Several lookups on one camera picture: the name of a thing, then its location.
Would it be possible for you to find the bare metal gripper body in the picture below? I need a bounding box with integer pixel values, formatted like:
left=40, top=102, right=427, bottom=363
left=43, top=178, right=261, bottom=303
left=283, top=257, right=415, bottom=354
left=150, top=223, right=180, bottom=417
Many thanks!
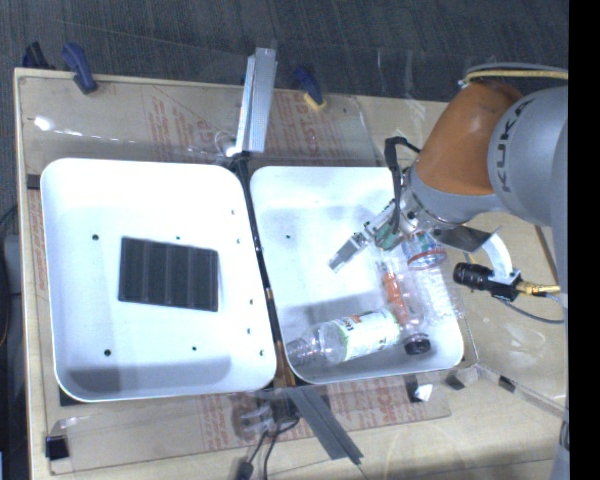
left=362, top=198, right=462, bottom=250

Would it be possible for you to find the clear bottle, orange label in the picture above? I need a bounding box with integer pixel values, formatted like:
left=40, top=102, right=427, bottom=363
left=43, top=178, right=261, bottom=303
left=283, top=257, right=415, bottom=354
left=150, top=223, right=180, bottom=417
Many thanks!
left=375, top=259, right=413, bottom=325

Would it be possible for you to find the white plastic tray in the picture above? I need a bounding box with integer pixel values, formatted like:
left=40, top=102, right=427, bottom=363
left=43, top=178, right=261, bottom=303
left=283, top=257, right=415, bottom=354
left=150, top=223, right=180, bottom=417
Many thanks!
left=39, top=156, right=279, bottom=404
left=248, top=164, right=466, bottom=386

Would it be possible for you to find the clear bottle, red label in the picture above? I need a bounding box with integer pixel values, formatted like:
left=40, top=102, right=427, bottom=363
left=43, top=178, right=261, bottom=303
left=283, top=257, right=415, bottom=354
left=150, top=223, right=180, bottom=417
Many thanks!
left=402, top=231, right=467, bottom=321

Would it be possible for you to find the clear bottle, white green label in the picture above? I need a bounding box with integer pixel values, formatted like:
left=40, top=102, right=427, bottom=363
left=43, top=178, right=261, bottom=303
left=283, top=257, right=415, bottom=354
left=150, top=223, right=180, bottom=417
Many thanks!
left=285, top=307, right=404, bottom=370

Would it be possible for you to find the black bottle cap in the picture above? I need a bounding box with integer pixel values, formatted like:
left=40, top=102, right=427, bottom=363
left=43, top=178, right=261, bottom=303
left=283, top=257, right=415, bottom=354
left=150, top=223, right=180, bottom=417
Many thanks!
left=403, top=336, right=433, bottom=357

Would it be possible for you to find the black ribbed rectangular pad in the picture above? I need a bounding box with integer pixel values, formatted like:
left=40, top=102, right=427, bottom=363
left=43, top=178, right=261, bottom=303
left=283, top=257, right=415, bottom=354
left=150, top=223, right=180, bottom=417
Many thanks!
left=117, top=236, right=221, bottom=314

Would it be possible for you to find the brown cardboard board, red print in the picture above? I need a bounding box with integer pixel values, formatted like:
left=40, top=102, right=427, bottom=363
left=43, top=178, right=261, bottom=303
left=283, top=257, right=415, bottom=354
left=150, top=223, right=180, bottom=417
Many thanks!
left=17, top=75, right=479, bottom=475

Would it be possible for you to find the black cylinder on white bracket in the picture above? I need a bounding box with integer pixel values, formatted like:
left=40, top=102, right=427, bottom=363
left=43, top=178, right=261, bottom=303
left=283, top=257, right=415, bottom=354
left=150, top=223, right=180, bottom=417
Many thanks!
left=452, top=232, right=524, bottom=303

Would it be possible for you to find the black block with thin wires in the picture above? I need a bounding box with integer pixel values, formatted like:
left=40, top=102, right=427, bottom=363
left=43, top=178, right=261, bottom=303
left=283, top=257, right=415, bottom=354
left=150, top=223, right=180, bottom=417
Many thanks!
left=257, top=386, right=302, bottom=425

